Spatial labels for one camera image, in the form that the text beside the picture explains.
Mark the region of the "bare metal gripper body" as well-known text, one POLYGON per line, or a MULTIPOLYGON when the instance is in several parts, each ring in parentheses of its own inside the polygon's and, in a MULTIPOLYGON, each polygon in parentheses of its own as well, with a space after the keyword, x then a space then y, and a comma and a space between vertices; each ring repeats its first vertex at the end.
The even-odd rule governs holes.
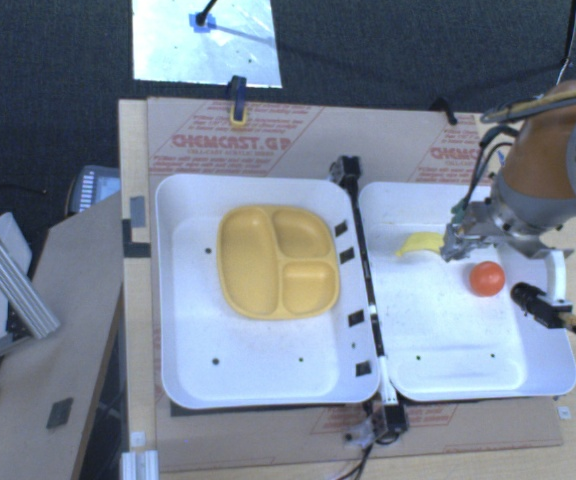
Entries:
POLYGON ((543 228, 528 224, 501 200, 470 202, 455 216, 455 259, 477 249, 507 245, 528 259, 546 255, 543 228))

